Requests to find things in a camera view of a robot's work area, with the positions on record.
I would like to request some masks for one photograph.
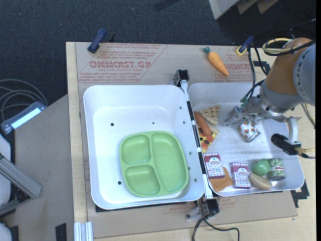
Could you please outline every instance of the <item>toy carrot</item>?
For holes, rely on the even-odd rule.
[[[226,69],[226,66],[220,56],[216,52],[211,52],[209,47],[206,47],[204,49],[204,52],[206,52],[209,56],[210,62],[221,72],[224,73],[225,76],[229,76],[229,72]]]

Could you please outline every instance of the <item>toy green fruit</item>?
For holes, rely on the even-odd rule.
[[[271,170],[271,166],[269,164],[269,161],[267,159],[261,159],[258,162],[254,164],[252,167],[253,173],[259,176],[264,176]]]

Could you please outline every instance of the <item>small box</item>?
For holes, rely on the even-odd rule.
[[[218,153],[205,153],[204,162],[209,179],[223,178],[225,176],[221,158]]]
[[[231,163],[234,188],[251,188],[248,163]]]

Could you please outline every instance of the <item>can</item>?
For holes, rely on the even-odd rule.
[[[270,172],[267,173],[268,179],[271,181],[279,181],[285,179],[282,160],[280,158],[272,158],[268,161],[271,167]]]
[[[251,123],[249,120],[243,122],[237,128],[237,130],[241,133],[241,135],[245,138],[247,142],[251,142],[260,134],[260,131],[258,131],[254,124]]]

